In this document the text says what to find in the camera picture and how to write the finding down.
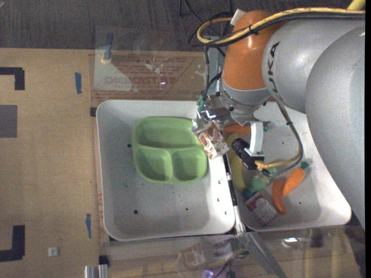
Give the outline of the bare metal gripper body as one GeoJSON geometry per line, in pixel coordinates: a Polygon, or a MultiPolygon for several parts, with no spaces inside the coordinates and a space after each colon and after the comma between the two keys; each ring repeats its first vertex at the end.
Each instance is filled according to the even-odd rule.
{"type": "Polygon", "coordinates": [[[256,122],[254,112],[260,104],[246,105],[227,97],[226,94],[214,94],[198,99],[198,116],[205,122],[223,120],[225,126],[237,123],[240,126],[256,122]]]}

